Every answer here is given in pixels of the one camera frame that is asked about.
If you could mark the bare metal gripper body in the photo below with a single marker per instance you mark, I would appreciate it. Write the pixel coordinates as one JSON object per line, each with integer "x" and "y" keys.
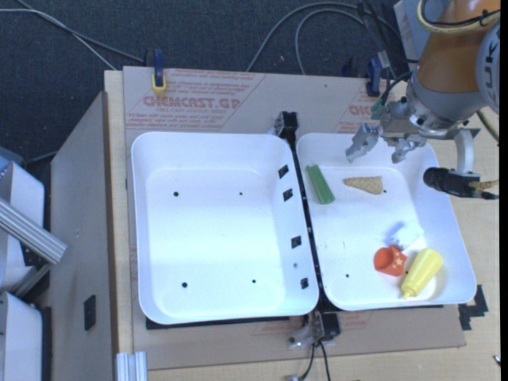
{"x": 401, "y": 123}

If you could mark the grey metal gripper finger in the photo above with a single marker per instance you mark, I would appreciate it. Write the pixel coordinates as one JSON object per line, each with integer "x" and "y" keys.
{"x": 405, "y": 149}
{"x": 359, "y": 143}

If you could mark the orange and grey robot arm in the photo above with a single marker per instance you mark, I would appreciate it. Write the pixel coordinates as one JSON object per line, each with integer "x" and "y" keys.
{"x": 452, "y": 46}

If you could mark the tan waffle cone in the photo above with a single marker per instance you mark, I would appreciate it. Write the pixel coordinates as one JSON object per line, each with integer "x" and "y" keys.
{"x": 367, "y": 184}

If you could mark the green celery stick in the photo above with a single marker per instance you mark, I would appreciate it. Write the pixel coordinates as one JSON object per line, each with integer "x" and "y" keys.
{"x": 320, "y": 184}

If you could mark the white and blue carton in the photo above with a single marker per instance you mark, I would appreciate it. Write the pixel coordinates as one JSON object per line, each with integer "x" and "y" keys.
{"x": 405, "y": 234}

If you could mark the thin black rod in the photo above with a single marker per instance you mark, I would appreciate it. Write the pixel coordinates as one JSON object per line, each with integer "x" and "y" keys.
{"x": 305, "y": 212}

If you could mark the white plastic tray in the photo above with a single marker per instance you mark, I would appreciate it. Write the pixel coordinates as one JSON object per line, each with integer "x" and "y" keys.
{"x": 369, "y": 232}
{"x": 214, "y": 228}

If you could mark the orange cup with star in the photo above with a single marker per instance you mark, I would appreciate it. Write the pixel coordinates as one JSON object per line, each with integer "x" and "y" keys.
{"x": 389, "y": 261}

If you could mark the yellow mustard bottle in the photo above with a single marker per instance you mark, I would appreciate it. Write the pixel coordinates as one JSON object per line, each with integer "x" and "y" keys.
{"x": 420, "y": 271}

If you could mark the brown cardboard board red print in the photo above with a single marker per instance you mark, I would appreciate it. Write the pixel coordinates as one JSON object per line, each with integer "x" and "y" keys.
{"x": 246, "y": 93}

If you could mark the black cylinder on white bracket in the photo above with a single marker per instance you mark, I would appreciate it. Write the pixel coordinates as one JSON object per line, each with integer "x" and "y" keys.
{"x": 452, "y": 177}

